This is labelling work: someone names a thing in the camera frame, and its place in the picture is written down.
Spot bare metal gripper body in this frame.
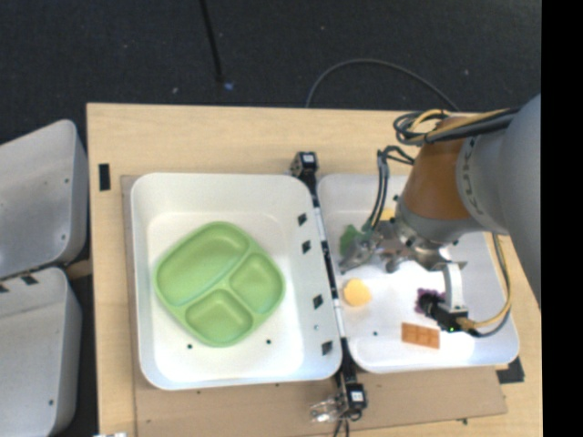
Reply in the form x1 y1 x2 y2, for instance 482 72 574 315
363 220 456 271

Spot green broccoli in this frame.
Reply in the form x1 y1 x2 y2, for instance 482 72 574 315
339 223 366 257

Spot thin black and white rod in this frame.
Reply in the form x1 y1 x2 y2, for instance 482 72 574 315
307 174 359 386

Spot yellow round biscuit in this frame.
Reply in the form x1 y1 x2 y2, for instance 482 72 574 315
342 277 373 310

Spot white plastic tray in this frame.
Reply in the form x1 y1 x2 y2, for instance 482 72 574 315
316 173 521 375
130 172 344 391

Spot purple grapes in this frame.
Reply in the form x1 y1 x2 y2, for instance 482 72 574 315
415 287 447 316

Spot orange rectangular biscuit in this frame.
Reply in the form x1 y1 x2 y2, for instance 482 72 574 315
401 321 442 351

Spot green divided plate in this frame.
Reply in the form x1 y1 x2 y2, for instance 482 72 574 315
152 220 288 350

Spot black cylinder on white bracket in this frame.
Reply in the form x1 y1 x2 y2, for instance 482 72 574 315
417 261 470 334

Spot black block with thin wires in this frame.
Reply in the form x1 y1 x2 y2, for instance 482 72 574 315
290 150 321 178
342 382 368 412

